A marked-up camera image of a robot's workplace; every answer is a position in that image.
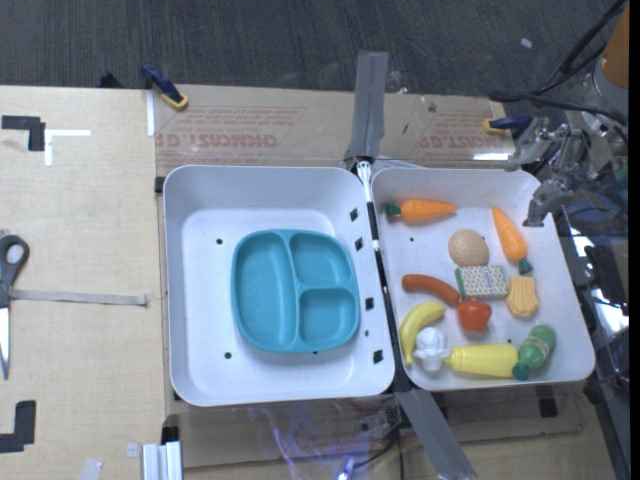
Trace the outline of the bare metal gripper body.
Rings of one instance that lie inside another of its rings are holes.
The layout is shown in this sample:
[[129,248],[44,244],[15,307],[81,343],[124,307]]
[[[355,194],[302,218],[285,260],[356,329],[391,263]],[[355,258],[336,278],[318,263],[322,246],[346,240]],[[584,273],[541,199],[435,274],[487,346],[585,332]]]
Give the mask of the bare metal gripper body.
[[551,162],[554,175],[583,176],[595,180],[612,175],[616,181],[628,178],[628,128],[613,119],[582,111],[567,111],[564,133]]

